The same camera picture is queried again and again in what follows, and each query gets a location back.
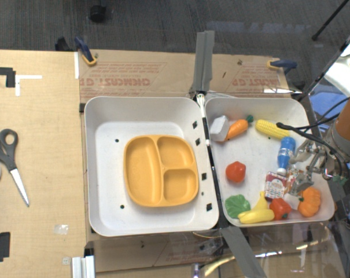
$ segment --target scissors handle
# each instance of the scissors handle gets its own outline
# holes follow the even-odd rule
[[[12,135],[12,143],[6,142],[6,136]],[[14,161],[15,147],[18,143],[18,134],[11,129],[4,129],[0,132],[0,161],[2,161],[9,171],[17,168]]]

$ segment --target blue clamp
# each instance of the blue clamp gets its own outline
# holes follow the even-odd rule
[[[271,70],[284,68],[284,74],[287,74],[290,69],[297,68],[297,63],[290,60],[267,61],[266,66]]]
[[[82,52],[82,59],[87,65],[93,66],[96,64],[96,58],[91,54],[89,47],[83,42],[82,38],[75,37],[76,48],[80,49]]]

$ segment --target divided orange plate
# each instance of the divided orange plate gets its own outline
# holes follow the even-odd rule
[[[123,169],[127,192],[141,206],[181,205],[198,193],[193,149],[177,136],[145,135],[131,139],[124,149]]]

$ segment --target black pole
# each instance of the black pole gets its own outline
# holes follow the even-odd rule
[[[324,23],[324,25],[320,28],[320,30],[318,32],[316,32],[316,34],[314,36],[312,36],[312,40],[316,41],[318,36],[321,34],[321,32],[326,28],[327,25],[329,25],[329,23],[331,22],[332,19],[334,19],[334,17],[338,14],[338,12],[343,8],[343,6],[346,5],[346,3],[349,0],[344,0],[342,2],[342,4],[336,9],[336,11],[328,18],[328,20]]]

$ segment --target scissors blade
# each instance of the scissors blade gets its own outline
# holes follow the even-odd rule
[[[20,178],[20,174],[19,174],[18,169],[13,169],[13,170],[10,171],[10,173],[13,176],[13,179],[15,181],[15,184],[18,187],[18,191],[20,192],[20,195],[22,196],[22,199],[24,200],[24,202],[27,205],[27,207],[29,207],[30,206],[30,202],[28,201],[27,194],[25,193],[24,185],[23,185],[22,179]]]

